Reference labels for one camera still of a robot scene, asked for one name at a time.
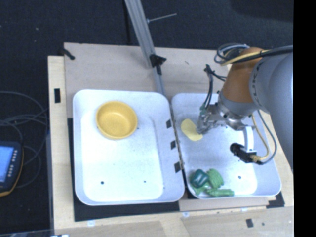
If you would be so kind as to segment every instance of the tray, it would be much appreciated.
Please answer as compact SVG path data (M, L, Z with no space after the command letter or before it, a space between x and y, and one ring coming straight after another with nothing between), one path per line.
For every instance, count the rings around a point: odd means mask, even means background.
M235 197L266 197L277 195L281 190L281 181L274 161L265 165L244 163L230 151L234 142L244 145L242 131L234 131L230 127L222 126L209 130L201 140L191 141L181 130L184 119L198 122L199 107L206 98L206 94L182 93L173 97L172 109L175 128L179 141L186 180L197 170L204 171L215 168L222 175L225 184L221 189L232 189ZM217 102L218 94L212 95L211 104ZM256 115L259 130L264 129L259 116ZM243 123L252 125L252 120L246 118ZM258 155L265 155L266 148L259 135L254 131L254 147ZM196 195L188 185L189 191L199 199L211 198L206 193Z
M138 117L128 138L98 130L97 108L122 101ZM87 205L173 202L184 194L168 100L155 92L90 90L73 98L75 191Z

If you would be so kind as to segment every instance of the yellow bowl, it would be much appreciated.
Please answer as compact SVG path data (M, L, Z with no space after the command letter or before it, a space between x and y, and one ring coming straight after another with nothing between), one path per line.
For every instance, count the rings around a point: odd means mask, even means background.
M126 103L110 101L101 105L96 113L100 132L110 139L123 139L137 128L137 115Z

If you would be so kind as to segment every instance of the device screen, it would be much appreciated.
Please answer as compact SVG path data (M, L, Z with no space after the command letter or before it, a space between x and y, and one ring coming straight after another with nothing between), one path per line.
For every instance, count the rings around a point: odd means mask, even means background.
M13 147L0 146L0 182L5 181L13 151Z

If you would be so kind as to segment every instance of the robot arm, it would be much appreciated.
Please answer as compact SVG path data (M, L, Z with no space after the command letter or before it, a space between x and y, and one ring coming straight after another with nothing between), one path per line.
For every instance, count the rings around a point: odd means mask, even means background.
M256 110L271 115L271 119L280 144L285 152L293 155L293 49L282 48L265 57L234 63L219 94L216 106L208 106L201 112L197 131L205 133L221 122L234 130L243 130L246 145L243 151L248 153L251 144L251 129L243 125L242 120ZM263 50L247 48L240 57L262 54ZM231 150L239 150L236 145Z

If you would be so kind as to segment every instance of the wooden table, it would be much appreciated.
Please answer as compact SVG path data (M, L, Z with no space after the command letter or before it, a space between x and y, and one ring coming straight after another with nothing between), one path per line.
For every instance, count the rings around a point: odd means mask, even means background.
M182 237L294 234L293 173L280 146L275 163L282 182L284 207L266 208L275 197L232 199L225 203L204 203L199 199L192 203L184 197L179 201L180 212L75 222L67 129L73 94L81 87L154 91L155 86L152 70L146 67L140 47L66 43L65 48L76 57L73 63L67 56L48 57L53 218L56 234ZM182 92L206 93L208 79L203 71L205 64L210 64L221 75L228 71L213 62L213 50L156 48L156 53L167 58L162 73L169 100ZM82 75L84 69L89 67L109 70L107 79L97 76L98 79L92 80L88 73L86 77L76 77L76 73L77 76ZM142 85L137 83L139 80L143 82ZM221 83L216 81L214 92L221 89ZM264 118L272 128L270 116L264 114Z

